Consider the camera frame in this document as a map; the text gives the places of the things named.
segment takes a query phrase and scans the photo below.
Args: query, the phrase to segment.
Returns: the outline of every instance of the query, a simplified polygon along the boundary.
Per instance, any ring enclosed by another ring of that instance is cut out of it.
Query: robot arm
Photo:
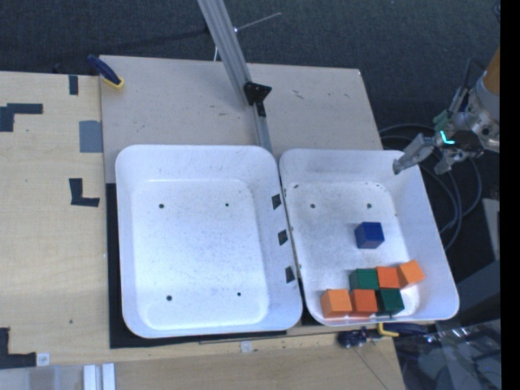
[[[442,153],[435,166],[438,175],[484,150],[500,153],[500,58],[498,47],[477,83],[471,89],[461,87],[450,107],[434,118],[435,134],[419,133],[404,149],[393,163],[396,175],[426,159],[435,148]]]

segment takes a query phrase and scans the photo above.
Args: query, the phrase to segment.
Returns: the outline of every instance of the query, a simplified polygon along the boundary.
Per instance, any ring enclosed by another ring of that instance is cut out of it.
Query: black floor
[[[392,133],[398,136],[418,132],[408,124],[431,126],[466,61],[486,66],[500,44],[497,0],[224,1],[246,61],[357,68],[379,129],[407,124]],[[91,53],[211,60],[215,47],[204,28],[196,0],[0,0],[0,70],[90,74]],[[498,154],[461,163],[453,179],[465,208],[478,192],[475,169],[482,197],[498,192]],[[429,175],[425,180],[441,228],[453,216],[449,195]],[[452,180],[443,181],[453,192]],[[460,231],[442,240],[451,244],[457,282],[494,258],[480,201]]]

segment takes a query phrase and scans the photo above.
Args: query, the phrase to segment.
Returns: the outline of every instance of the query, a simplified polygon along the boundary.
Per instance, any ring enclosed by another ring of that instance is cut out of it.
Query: red-orange block
[[[397,274],[397,267],[377,266],[377,279],[379,281],[379,288],[381,289],[399,289],[401,283],[399,282],[399,275]]]
[[[350,291],[352,302],[351,317],[368,318],[378,311],[374,289],[353,289]]]
[[[352,302],[347,289],[327,289],[320,302],[324,318],[340,318],[350,314]]]
[[[417,260],[410,260],[397,266],[397,275],[399,276],[400,288],[416,284],[426,277]]]

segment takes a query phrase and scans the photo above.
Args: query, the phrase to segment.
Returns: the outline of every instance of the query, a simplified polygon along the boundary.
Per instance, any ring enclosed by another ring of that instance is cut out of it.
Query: block
[[[378,311],[377,298],[373,289],[353,289],[350,291],[352,312],[350,317],[369,318]]]
[[[327,289],[320,297],[324,318],[340,318],[352,312],[347,289]]]
[[[379,289],[377,271],[375,269],[356,269],[349,275],[350,289]]]
[[[405,308],[401,290],[398,288],[380,289],[375,292],[375,297],[377,298],[377,306],[379,308],[378,316],[393,316]]]
[[[416,284],[426,277],[417,260],[410,260],[397,266],[397,275],[399,276],[400,288]]]
[[[381,223],[361,223],[354,230],[359,249],[377,249],[384,241]]]
[[[401,287],[401,283],[399,282],[399,275],[397,274],[397,267],[377,266],[375,268],[375,271],[377,271],[377,280],[379,281],[379,288],[399,289]]]

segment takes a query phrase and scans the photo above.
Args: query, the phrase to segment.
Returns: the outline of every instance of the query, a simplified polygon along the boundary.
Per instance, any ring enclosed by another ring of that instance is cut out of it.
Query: teal light
[[[453,141],[453,140],[448,140],[448,138],[446,137],[446,134],[444,133],[444,130],[440,130],[439,133],[440,133],[440,136],[442,137],[442,141],[443,141],[446,145],[454,145],[454,144],[455,144],[455,141]]]

